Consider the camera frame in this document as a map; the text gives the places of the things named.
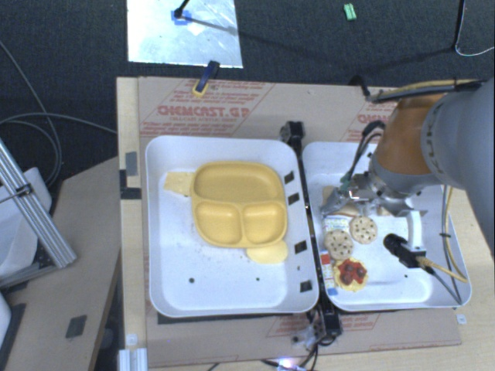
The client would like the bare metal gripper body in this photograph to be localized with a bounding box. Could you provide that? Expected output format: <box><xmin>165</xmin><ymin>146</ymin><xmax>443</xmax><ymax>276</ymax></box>
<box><xmin>340</xmin><ymin>172</ymin><xmax>428</xmax><ymax>218</ymax></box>

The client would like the white cup with printed label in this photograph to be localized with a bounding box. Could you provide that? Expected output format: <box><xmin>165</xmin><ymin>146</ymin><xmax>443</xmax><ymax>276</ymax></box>
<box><xmin>322</xmin><ymin>213</ymin><xmax>356</xmax><ymax>233</ymax></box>

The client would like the chocolate chip biscuit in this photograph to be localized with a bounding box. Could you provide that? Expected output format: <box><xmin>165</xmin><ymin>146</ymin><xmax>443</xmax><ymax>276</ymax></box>
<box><xmin>323</xmin><ymin>228</ymin><xmax>354</xmax><ymax>262</ymax></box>
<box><xmin>348</xmin><ymin>215</ymin><xmax>378</xmax><ymax>245</ymax></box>

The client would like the thin black and white rod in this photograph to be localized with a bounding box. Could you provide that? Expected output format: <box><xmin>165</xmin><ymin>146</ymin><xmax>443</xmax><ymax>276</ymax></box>
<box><xmin>292</xmin><ymin>135</ymin><xmax>334</xmax><ymax>320</ymax></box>

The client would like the pizza slice with red topping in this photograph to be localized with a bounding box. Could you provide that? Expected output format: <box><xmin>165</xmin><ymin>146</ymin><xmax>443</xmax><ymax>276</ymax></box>
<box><xmin>333</xmin><ymin>257</ymin><xmax>370</xmax><ymax>294</ymax></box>

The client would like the small white and red carton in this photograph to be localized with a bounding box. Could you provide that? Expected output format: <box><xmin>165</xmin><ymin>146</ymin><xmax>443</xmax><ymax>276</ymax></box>
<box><xmin>319</xmin><ymin>250</ymin><xmax>339</xmax><ymax>296</ymax></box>

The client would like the white plastic tray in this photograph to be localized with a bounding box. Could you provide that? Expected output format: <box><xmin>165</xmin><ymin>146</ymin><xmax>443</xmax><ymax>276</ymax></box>
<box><xmin>144</xmin><ymin>134</ymin><xmax>320</xmax><ymax>318</ymax></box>
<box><xmin>301</xmin><ymin>141</ymin><xmax>473</xmax><ymax>312</ymax></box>

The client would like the pale yellow round slice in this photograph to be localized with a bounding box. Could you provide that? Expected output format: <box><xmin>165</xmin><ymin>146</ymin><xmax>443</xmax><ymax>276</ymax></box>
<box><xmin>245</xmin><ymin>239</ymin><xmax>289</xmax><ymax>266</ymax></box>

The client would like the yellow divided plate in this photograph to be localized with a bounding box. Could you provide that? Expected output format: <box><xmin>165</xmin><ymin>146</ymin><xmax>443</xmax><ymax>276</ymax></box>
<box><xmin>190</xmin><ymin>161</ymin><xmax>288</xmax><ymax>249</ymax></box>

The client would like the brown cardboard board, red print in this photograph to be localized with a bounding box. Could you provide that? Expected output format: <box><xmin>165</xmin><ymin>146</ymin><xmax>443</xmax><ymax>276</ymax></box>
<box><xmin>137</xmin><ymin>76</ymin><xmax>463</xmax><ymax>369</ymax></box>

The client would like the yellow cheese slice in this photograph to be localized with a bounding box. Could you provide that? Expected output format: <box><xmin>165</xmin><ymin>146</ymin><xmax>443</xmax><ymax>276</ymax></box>
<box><xmin>162</xmin><ymin>171</ymin><xmax>196</xmax><ymax>198</ymax></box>

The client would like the black cylinder on white bracket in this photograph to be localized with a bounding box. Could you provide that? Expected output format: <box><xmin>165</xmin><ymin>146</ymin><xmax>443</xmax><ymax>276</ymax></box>
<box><xmin>382</xmin><ymin>209</ymin><xmax>428</xmax><ymax>270</ymax></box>

